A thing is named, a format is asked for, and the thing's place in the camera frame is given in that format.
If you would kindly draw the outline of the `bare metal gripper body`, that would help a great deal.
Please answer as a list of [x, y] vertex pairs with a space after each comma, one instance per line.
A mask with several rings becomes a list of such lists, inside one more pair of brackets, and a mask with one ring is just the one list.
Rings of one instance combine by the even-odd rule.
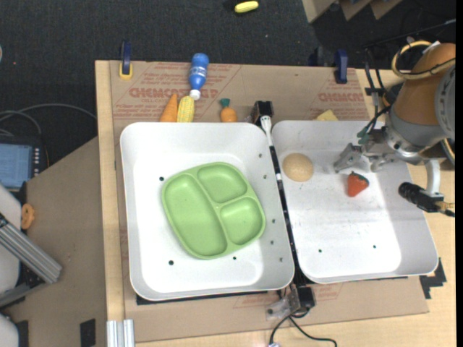
[[381, 127], [370, 131], [361, 131], [357, 134], [358, 142], [362, 148], [362, 156], [387, 156], [389, 163], [399, 160], [417, 165], [422, 163], [421, 149], [405, 140], [391, 127]]

